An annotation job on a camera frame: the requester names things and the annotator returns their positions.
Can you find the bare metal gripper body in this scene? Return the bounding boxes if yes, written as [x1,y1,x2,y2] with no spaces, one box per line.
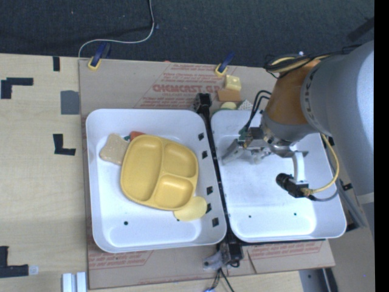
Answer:
[239,126,298,164]

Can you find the white plastic tray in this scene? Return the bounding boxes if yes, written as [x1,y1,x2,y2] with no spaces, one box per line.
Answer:
[85,108,229,254]
[210,109,348,244]

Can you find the orange-brown flat biscuit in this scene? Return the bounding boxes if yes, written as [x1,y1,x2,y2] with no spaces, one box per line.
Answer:
[216,89,243,103]

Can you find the yellow cheese block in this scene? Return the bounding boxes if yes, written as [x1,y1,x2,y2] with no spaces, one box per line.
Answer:
[223,74,243,92]

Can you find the pale yellow round chip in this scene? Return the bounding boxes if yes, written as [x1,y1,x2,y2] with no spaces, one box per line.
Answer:
[173,195,208,223]

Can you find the yellow divided plate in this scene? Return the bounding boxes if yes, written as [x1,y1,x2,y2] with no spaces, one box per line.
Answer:
[119,134,200,212]

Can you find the orange carrot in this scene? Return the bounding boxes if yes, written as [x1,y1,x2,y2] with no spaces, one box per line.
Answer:
[123,130,145,142]

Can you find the beige bread slice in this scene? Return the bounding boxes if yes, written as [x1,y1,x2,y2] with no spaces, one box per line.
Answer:
[98,133,130,166]

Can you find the brown cardboard board red print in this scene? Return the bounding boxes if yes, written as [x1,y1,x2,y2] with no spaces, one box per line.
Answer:
[78,58,337,290]

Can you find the black cylinder on white bracket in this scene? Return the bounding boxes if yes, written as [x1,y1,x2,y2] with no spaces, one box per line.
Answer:
[275,150,311,199]

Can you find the black block with thin wires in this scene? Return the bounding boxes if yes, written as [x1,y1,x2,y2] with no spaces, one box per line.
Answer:
[194,92,213,114]
[218,241,246,268]

